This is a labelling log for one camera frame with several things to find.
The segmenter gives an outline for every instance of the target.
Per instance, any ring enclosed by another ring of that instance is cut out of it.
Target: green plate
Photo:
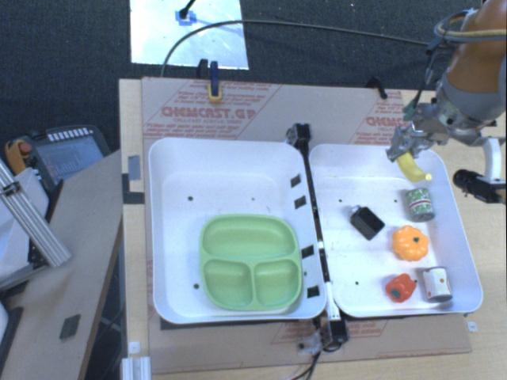
[[[228,310],[290,306],[302,285],[299,246],[292,228],[265,215],[220,215],[200,232],[204,290]]]

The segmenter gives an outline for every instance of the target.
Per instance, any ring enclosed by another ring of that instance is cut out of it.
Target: aluminum sheet
[[[241,20],[239,0],[196,0],[187,19],[178,12],[189,0],[130,0],[132,62],[162,64],[167,52],[189,32],[221,21]],[[196,67],[201,59],[220,68],[248,70],[242,25],[197,33],[183,42],[170,65]]]

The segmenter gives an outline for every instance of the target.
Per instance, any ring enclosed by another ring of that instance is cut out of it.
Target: small can
[[[410,217],[415,222],[429,221],[435,217],[429,192],[426,188],[415,188],[405,194]]]
[[[430,302],[446,302],[452,298],[451,286],[445,268],[428,268],[422,272],[426,297]]]

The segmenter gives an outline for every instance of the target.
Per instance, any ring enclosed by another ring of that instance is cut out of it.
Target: white tray
[[[444,163],[430,150],[421,153],[417,163],[433,175],[430,182],[409,182],[380,146],[320,145],[311,152],[333,297],[349,315],[468,313],[481,305],[482,288]],[[431,221],[409,218],[405,193],[418,187],[431,195],[436,214]],[[356,205],[370,208],[386,224],[370,241],[349,221]],[[391,235],[405,225],[429,237],[429,253],[418,262],[401,260],[392,251]],[[435,266],[447,270],[453,294],[449,302],[428,302],[425,297],[421,272]],[[404,272],[417,280],[417,288],[405,302],[392,302],[385,285]]]
[[[148,156],[154,261],[154,305],[167,321],[305,319],[319,315],[326,292],[303,159],[281,142],[167,138]],[[300,183],[292,187],[292,178]],[[305,196],[306,205],[295,208]],[[284,219],[301,249],[303,289],[283,310],[237,311],[218,307],[204,292],[199,269],[199,236],[217,215],[261,214]],[[318,287],[319,295],[307,297]]]

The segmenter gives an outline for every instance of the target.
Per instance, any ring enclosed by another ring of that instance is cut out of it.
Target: red pepper
[[[410,298],[416,286],[409,275],[402,273],[386,285],[386,292],[394,302],[404,302]]]

